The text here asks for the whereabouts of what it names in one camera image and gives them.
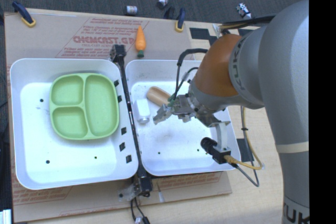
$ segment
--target table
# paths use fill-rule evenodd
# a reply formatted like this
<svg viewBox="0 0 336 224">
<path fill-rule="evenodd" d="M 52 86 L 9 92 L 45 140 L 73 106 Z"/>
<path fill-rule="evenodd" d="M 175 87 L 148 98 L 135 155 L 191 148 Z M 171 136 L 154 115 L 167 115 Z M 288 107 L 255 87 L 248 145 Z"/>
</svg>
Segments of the table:
<svg viewBox="0 0 336 224">
<path fill-rule="evenodd" d="M 146 31 L 147 26 L 151 26 L 151 28 L 147 28 L 147 31 L 150 29 L 150 32 L 148 34 L 145 32 L 148 43 L 145 56 L 149 59 L 162 59 L 161 57 L 164 57 L 163 59 L 177 59 L 178 55 L 184 50 L 183 46 L 186 46 L 186 48 L 209 48 L 209 40 L 193 38 L 190 29 L 208 30 L 209 39 L 212 40 L 215 36 L 213 24 L 210 23 L 185 21 L 183 33 L 178 34 L 174 32 L 174 21 L 172 20 L 40 9 L 28 9 L 28 11 L 32 17 L 37 18 L 34 31 L 20 21 L 18 14 L 5 14 L 8 71 L 11 63 L 16 59 L 31 57 L 32 54 L 34 58 L 108 58 L 110 49 L 108 46 L 100 47 L 100 50 L 90 48 L 86 54 L 83 53 L 84 50 L 77 50 L 82 46 L 79 46 L 80 42 L 75 42 L 76 37 L 90 35 L 105 37 L 119 35 L 119 39 L 117 37 L 114 41 L 126 44 L 128 56 L 125 62 L 127 64 L 136 54 L 136 51 L 132 50 L 134 32 L 132 33 L 128 28 L 134 28 L 139 22 L 145 24 L 144 31 Z M 109 22 L 114 24 L 114 29 L 106 27 Z M 128 27 L 124 27 L 125 29 L 122 29 L 120 25 L 117 27 L 118 22 L 122 22 Z M 196 60 L 201 60 L 203 55 L 195 55 L 194 57 Z M 243 138 L 240 130 L 242 126 L 240 107 L 230 107 L 229 113 L 236 137 Z M 232 193 L 229 190 L 223 192 L 230 194 L 223 195 L 221 193 L 223 190 L 216 192 L 216 189 L 211 189 L 212 195 L 204 195 L 202 198 L 189 198 L 151 205 L 146 205 L 146 203 L 150 204 L 150 201 L 142 200 L 141 209 L 151 223 L 281 223 L 282 173 L 265 109 L 247 110 L 246 125 L 249 129 L 248 134 L 251 143 L 266 167 L 264 170 L 257 172 L 260 186 L 255 187 L 240 171 L 231 170 L 227 172 L 227 177 L 229 179 L 229 189 L 232 190 Z M 12 127 L 10 127 L 10 135 L 13 136 Z M 244 170 L 253 178 L 252 170 Z M 125 205 L 123 207 L 99 208 L 97 210 L 87 210 L 85 214 L 72 216 L 64 214 L 63 217 L 57 218 L 45 217 L 29 221 L 29 223 L 134 223 L 130 208 Z M 21 216 L 28 214 L 29 211 L 24 211 Z"/>
</svg>

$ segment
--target black cable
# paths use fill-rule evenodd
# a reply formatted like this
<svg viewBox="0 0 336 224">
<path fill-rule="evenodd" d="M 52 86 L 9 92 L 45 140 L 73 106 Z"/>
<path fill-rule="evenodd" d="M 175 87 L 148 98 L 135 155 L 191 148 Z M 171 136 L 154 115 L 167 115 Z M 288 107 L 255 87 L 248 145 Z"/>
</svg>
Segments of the black cable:
<svg viewBox="0 0 336 224">
<path fill-rule="evenodd" d="M 198 69 L 198 67 L 193 67 L 193 68 L 189 69 L 187 73 L 189 74 L 191 71 L 193 71 L 193 70 L 195 70 L 195 69 Z M 175 90 L 175 93 L 174 93 L 174 96 L 175 96 L 175 97 L 177 96 L 177 93 L 178 93 L 178 91 L 180 90 L 180 88 L 181 88 L 181 86 L 182 86 L 182 84 L 183 84 L 184 82 L 185 82 L 185 79 L 182 79 L 181 82 L 180 82 L 180 84 L 179 84 L 178 87 L 177 87 L 177 90 Z"/>
<path fill-rule="evenodd" d="M 249 175 L 246 174 L 246 173 L 245 173 L 245 172 L 244 172 L 244 171 L 243 171 L 237 164 L 231 164 L 231 166 L 234 167 L 234 168 L 236 168 L 236 169 L 238 169 L 239 171 L 241 171 L 242 174 L 243 174 L 244 176 L 246 176 L 247 179 L 250 180 L 250 181 L 252 182 L 253 185 L 255 185 L 256 187 L 259 187 L 259 181 L 257 180 L 257 182 L 254 182 L 253 179 L 250 178 Z"/>
<path fill-rule="evenodd" d="M 133 217 L 133 220 L 135 221 L 136 220 L 136 217 L 135 217 L 135 214 L 134 214 L 134 211 L 133 211 L 133 200 L 131 200 L 131 211 L 132 211 L 132 217 Z"/>
<path fill-rule="evenodd" d="M 251 165 L 252 166 L 254 166 L 254 164 L 253 164 L 253 156 L 252 156 L 252 152 L 249 150 L 250 149 L 250 147 L 248 146 L 248 143 L 247 143 L 247 136 L 246 136 L 246 131 L 248 130 L 247 128 L 246 128 L 246 126 L 245 126 L 245 122 L 244 122 L 244 107 L 243 106 L 240 106 L 240 115 L 241 115 L 241 124 L 242 124 L 242 128 L 241 128 L 241 130 L 243 131 L 243 135 L 244 135 L 244 141 L 245 141 L 245 146 L 246 146 L 246 148 L 248 149 L 247 150 L 247 154 L 248 154 L 248 157 L 249 157 L 249 159 L 250 159 L 250 162 L 251 162 Z M 242 174 L 243 175 L 245 175 L 246 177 L 247 177 L 247 179 L 248 180 L 250 180 L 251 182 L 252 182 L 252 184 L 253 185 L 255 185 L 256 187 L 259 187 L 259 179 L 258 179 L 258 176 L 257 176 L 257 171 L 256 170 L 253 170 L 253 172 L 254 172 L 254 175 L 255 175 L 255 177 L 256 177 L 256 182 L 254 182 L 253 181 L 253 179 L 252 178 L 250 178 L 249 176 L 248 176 L 248 174 L 246 174 L 237 164 L 231 164 L 232 165 L 232 167 L 234 167 L 234 168 L 237 168 L 239 171 L 241 171 L 242 172 Z"/>
<path fill-rule="evenodd" d="M 140 214 L 142 215 L 142 217 L 144 218 L 145 217 L 145 215 L 143 214 L 143 212 L 141 211 L 141 209 L 140 209 L 140 207 L 139 207 L 139 205 L 138 205 L 138 200 L 137 200 L 137 198 L 135 197 L 134 198 L 134 201 L 135 201 L 135 205 L 137 206 L 137 209 L 139 210 L 139 212 L 140 212 Z"/>
<path fill-rule="evenodd" d="M 136 221 L 136 216 L 135 216 L 134 211 L 133 211 L 133 201 L 135 202 L 135 205 L 136 205 L 138 211 L 139 211 L 140 214 L 142 215 L 142 222 L 143 222 L 144 224 L 150 224 L 148 218 L 147 218 L 147 217 L 143 214 L 143 212 L 141 211 L 141 209 L 140 209 L 140 207 L 139 207 L 139 205 L 138 205 L 138 200 L 137 200 L 136 197 L 134 197 L 134 198 L 131 200 L 131 211 L 132 211 L 132 218 L 133 218 L 133 220 Z"/>
<path fill-rule="evenodd" d="M 196 53 L 207 53 L 207 49 L 187 49 L 185 50 L 184 52 L 182 52 L 179 56 L 179 59 L 177 61 L 177 74 L 176 74 L 176 85 L 175 85 L 175 92 L 173 94 L 173 100 L 176 99 L 176 96 L 177 96 L 177 92 L 178 92 L 178 88 L 179 88 L 179 85 L 178 85 L 178 81 L 180 79 L 180 67 L 182 65 L 182 62 L 184 60 L 184 57 L 186 57 L 187 55 L 189 54 L 196 54 Z"/>
<path fill-rule="evenodd" d="M 253 17 L 251 19 L 247 20 L 238 20 L 238 21 L 233 21 L 233 22 L 227 22 L 227 23 L 222 23 L 219 28 L 220 30 L 224 29 L 238 29 L 238 28 L 243 28 L 249 25 L 255 25 L 255 24 L 267 24 L 269 23 L 276 15 L 267 15 L 263 17 Z"/>
</svg>

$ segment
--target wooden table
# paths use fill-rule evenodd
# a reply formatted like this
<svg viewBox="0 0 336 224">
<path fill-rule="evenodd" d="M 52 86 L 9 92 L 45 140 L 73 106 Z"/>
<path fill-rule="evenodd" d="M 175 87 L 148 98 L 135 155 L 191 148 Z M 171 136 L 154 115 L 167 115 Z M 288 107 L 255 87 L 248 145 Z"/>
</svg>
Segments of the wooden table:
<svg viewBox="0 0 336 224">
<path fill-rule="evenodd" d="M 49 10 L 28 9 L 32 16 L 53 14 L 54 16 L 63 20 L 72 20 L 74 16 L 92 16 L 90 14 L 77 14 L 71 12 L 58 12 Z M 13 16 L 17 14 L 6 14 L 5 20 L 12 20 Z M 154 23 L 155 31 L 145 33 L 148 37 L 149 43 L 154 43 L 158 37 L 165 37 L 167 35 L 167 25 L 170 27 L 174 25 L 174 21 L 163 19 L 148 19 L 138 17 L 124 17 L 112 15 L 95 15 L 104 19 L 127 19 L 130 22 L 137 22 L 139 20 Z M 16 23 L 23 31 L 10 29 L 11 24 Z M 29 56 L 27 51 L 36 51 L 36 57 L 50 57 L 46 55 L 46 51 L 51 53 L 51 57 L 61 53 L 59 49 L 53 48 L 52 45 L 40 43 L 36 47 L 36 35 L 29 34 L 27 26 L 20 24 L 19 18 L 15 18 L 12 23 L 6 23 L 6 50 L 7 50 L 7 64 L 8 69 L 15 58 L 24 58 Z M 56 20 L 62 29 L 62 21 Z M 208 29 L 211 36 L 215 36 L 213 24 L 198 23 L 185 21 L 184 33 L 187 33 L 187 40 L 190 42 L 192 48 L 209 48 L 208 40 L 193 39 L 190 33 L 190 28 Z M 57 27 L 50 26 L 50 31 L 45 32 L 49 39 L 54 40 L 56 36 L 64 44 L 69 44 L 69 40 L 62 38 L 62 33 L 57 32 Z M 25 38 L 25 43 L 20 46 L 17 42 Z M 176 50 L 172 57 L 176 57 L 181 51 L 178 51 L 179 46 L 172 46 L 165 48 Z M 149 45 L 145 55 L 151 55 L 151 48 Z M 197 60 L 201 60 L 203 55 L 195 55 Z M 241 131 L 241 117 L 240 107 L 229 107 L 229 113 L 233 122 L 235 134 L 237 138 L 243 138 Z M 282 172 L 280 168 L 279 157 L 275 148 L 274 138 L 267 120 L 265 109 L 246 110 L 246 126 L 248 127 L 251 144 L 254 147 L 258 157 L 265 164 L 264 170 L 257 172 L 260 186 L 255 187 L 240 171 L 228 171 L 229 183 L 232 188 L 232 193 L 228 195 L 218 195 L 211 197 L 203 197 L 189 200 L 181 200 L 174 202 L 165 202 L 161 204 L 141 206 L 142 211 L 148 217 L 151 223 L 258 223 L 258 224 L 278 224 L 281 223 L 282 215 Z M 253 171 L 244 168 L 248 175 L 254 178 Z M 82 215 L 66 216 L 52 219 L 42 219 L 30 221 L 29 223 L 134 223 L 130 208 L 122 208 L 117 210 L 106 210 L 101 212 L 93 212 Z"/>
</svg>

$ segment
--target cardboard sheet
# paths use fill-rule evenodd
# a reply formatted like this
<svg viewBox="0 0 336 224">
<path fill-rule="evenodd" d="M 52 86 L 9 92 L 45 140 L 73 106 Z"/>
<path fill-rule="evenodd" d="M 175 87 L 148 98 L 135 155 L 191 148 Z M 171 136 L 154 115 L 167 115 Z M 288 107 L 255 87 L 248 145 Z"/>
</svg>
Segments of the cardboard sheet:
<svg viewBox="0 0 336 224">
<path fill-rule="evenodd" d="M 174 30 L 175 21 L 136 17 L 28 9 L 36 26 L 27 27 L 17 13 L 5 14 L 7 72 L 21 58 L 109 59 L 113 44 L 126 45 L 125 64 L 137 57 L 134 41 L 139 25 L 143 27 L 147 48 L 145 59 L 177 60 L 191 48 L 188 29 Z M 9 111 L 11 112 L 8 81 Z M 130 180 L 77 185 L 45 190 L 24 188 L 15 175 L 13 128 L 10 124 L 14 221 L 24 222 L 89 212 L 129 207 L 118 199 L 118 189 Z M 229 194 L 232 192 L 226 172 L 172 176 L 153 179 L 150 198 L 142 204 L 160 202 L 158 186 L 165 201 L 176 201 Z"/>
</svg>

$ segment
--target cable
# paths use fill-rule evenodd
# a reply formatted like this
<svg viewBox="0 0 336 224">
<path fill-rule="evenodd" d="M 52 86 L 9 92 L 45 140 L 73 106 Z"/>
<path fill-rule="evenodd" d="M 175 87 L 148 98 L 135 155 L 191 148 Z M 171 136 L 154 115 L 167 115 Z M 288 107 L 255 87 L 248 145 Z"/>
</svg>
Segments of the cable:
<svg viewBox="0 0 336 224">
<path fill-rule="evenodd" d="M 133 211 L 133 201 L 135 202 L 135 205 L 136 205 L 138 211 L 139 211 L 140 214 L 142 215 L 142 222 L 143 222 L 144 224 L 150 224 L 148 218 L 147 218 L 147 217 L 143 214 L 143 212 L 141 211 L 141 209 L 140 209 L 140 207 L 139 207 L 139 205 L 138 205 L 138 200 L 137 200 L 136 197 L 134 197 L 134 198 L 131 200 L 132 218 L 133 218 L 133 220 L 135 221 L 135 223 L 139 223 L 139 222 L 137 222 L 137 221 L 138 221 L 138 218 L 135 216 L 134 211 Z"/>
<path fill-rule="evenodd" d="M 222 31 L 225 29 L 243 28 L 249 25 L 254 25 L 254 24 L 266 24 L 266 23 L 269 23 L 274 17 L 275 15 L 267 15 L 263 17 L 253 17 L 247 20 L 239 20 L 239 21 L 234 21 L 234 22 L 223 23 L 219 25 L 219 29 Z"/>
<path fill-rule="evenodd" d="M 177 61 L 177 74 L 176 74 L 176 85 L 175 85 L 175 92 L 173 93 L 172 95 L 172 98 L 170 100 L 175 100 L 176 99 L 176 96 L 177 96 L 177 92 L 178 92 L 178 88 L 179 88 L 179 85 L 178 85 L 178 80 L 180 78 L 180 67 L 182 65 L 182 62 L 183 62 L 183 59 L 184 57 L 186 57 L 187 55 L 189 54 L 196 54 L 196 53 L 207 53 L 207 49 L 187 49 L 185 50 L 184 52 L 182 52 L 179 56 L 179 59 Z"/>
<path fill-rule="evenodd" d="M 250 140 L 249 140 L 249 137 L 248 137 L 248 135 L 247 135 L 247 128 L 246 128 L 246 126 L 245 126 L 245 107 L 243 107 L 243 106 L 241 106 L 240 107 L 240 114 L 241 114 L 241 124 L 242 124 L 242 131 L 243 131 L 243 134 L 244 134 L 244 141 L 245 141 L 245 143 L 246 143 L 246 146 L 247 146 L 247 148 L 250 148 L 250 150 L 251 150 L 251 152 L 250 151 L 248 151 L 248 155 L 249 155 L 249 158 L 250 158 L 250 161 L 251 161 L 251 165 L 248 165 L 248 164 L 246 164 L 246 163 L 243 163 L 243 162 L 240 162 L 240 161 L 238 161 L 238 160 L 236 160 L 236 159 L 234 159 L 232 156 L 229 156 L 229 155 L 226 155 L 226 156 L 224 156 L 224 158 L 226 159 L 226 161 L 229 163 L 229 164 L 231 164 L 232 165 L 232 167 L 234 167 L 234 168 L 237 168 L 240 172 L 242 172 L 242 174 L 243 175 L 245 175 L 247 178 L 248 178 L 248 180 L 250 180 L 252 183 L 253 183 L 253 185 L 255 185 L 256 187 L 259 187 L 259 179 L 258 179 L 258 176 L 257 176 L 257 173 L 256 173 L 256 170 L 261 170 L 261 169 L 264 169 L 265 168 L 265 166 L 264 166 L 264 164 L 260 161 L 260 159 L 258 158 L 258 156 L 257 156 L 257 154 L 255 153 L 255 151 L 254 151 L 254 149 L 252 148 L 252 145 L 251 145 L 251 142 L 250 142 Z M 253 161 L 252 161 L 252 159 L 253 159 L 253 156 L 252 156 L 252 154 L 253 154 L 253 156 L 256 158 L 256 160 L 258 161 L 258 163 L 259 163 L 259 167 L 255 167 L 254 166 L 254 164 L 253 164 Z M 246 166 L 246 167 L 248 167 L 248 168 L 251 168 L 251 169 L 253 169 L 253 172 L 254 172 L 254 175 L 255 175 L 255 177 L 256 177 L 256 182 L 254 182 L 237 164 L 241 164 L 241 165 L 243 165 L 243 166 Z"/>
<path fill-rule="evenodd" d="M 189 69 L 189 70 L 183 75 L 183 78 L 182 78 L 180 84 L 178 85 L 177 90 L 175 90 L 175 93 L 174 93 L 174 96 L 175 96 L 175 97 L 177 96 L 177 93 L 178 93 L 178 91 L 180 90 L 182 84 L 183 84 L 183 83 L 187 80 L 187 78 L 189 77 L 190 72 L 193 71 L 193 70 L 195 70 L 195 69 L 198 69 L 198 67 L 193 67 L 193 68 Z"/>
<path fill-rule="evenodd" d="M 246 167 L 248 167 L 248 168 L 251 168 L 251 169 L 253 169 L 253 170 L 261 170 L 261 169 L 264 169 L 265 168 L 265 166 L 264 166 L 264 164 L 260 161 L 260 159 L 258 158 L 258 156 L 257 156 L 257 154 L 255 153 L 255 151 L 254 151 L 254 149 L 253 149 L 253 147 L 252 147 L 252 145 L 251 145 L 251 142 L 250 142 L 250 140 L 249 140 L 249 138 L 248 138 L 248 136 L 247 136 L 247 128 L 245 127 L 245 107 L 243 107 L 243 106 L 241 106 L 240 107 L 240 113 L 241 113 L 241 124 L 242 124 L 242 131 L 243 131 L 243 133 L 244 133 L 244 138 L 245 138 L 245 140 L 247 141 L 247 144 L 248 144 L 248 146 L 249 146 L 249 148 L 251 149 L 251 152 L 252 152 L 252 154 L 255 156 L 255 158 L 256 158 L 256 160 L 258 161 L 258 163 L 259 163 L 259 166 L 258 167 L 256 167 L 256 166 L 254 166 L 253 165 L 253 162 L 251 161 L 251 165 L 249 165 L 249 164 L 246 164 L 246 163 L 243 163 L 243 162 L 241 162 L 241 161 L 239 161 L 239 160 L 237 160 L 237 159 L 235 159 L 235 158 L 233 158 L 231 155 L 225 155 L 224 156 L 224 159 L 226 159 L 226 161 L 228 162 L 228 163 L 230 163 L 230 164 L 241 164 L 241 165 L 243 165 L 243 166 L 246 166 Z"/>
<path fill-rule="evenodd" d="M 250 180 L 250 181 L 252 182 L 253 185 L 255 185 L 256 187 L 259 187 L 259 186 L 260 186 L 260 185 L 259 185 L 259 180 L 258 180 L 258 177 L 257 177 L 257 173 L 256 173 L 255 170 L 253 170 L 253 172 L 255 173 L 256 181 L 257 181 L 257 182 L 254 182 L 253 179 L 250 178 L 249 175 L 246 174 L 246 173 L 245 173 L 245 172 L 244 172 L 244 171 L 243 171 L 237 164 L 231 164 L 231 165 L 232 165 L 232 167 L 237 168 L 239 171 L 241 171 L 242 174 L 245 175 L 245 176 L 247 177 L 247 179 Z"/>
</svg>

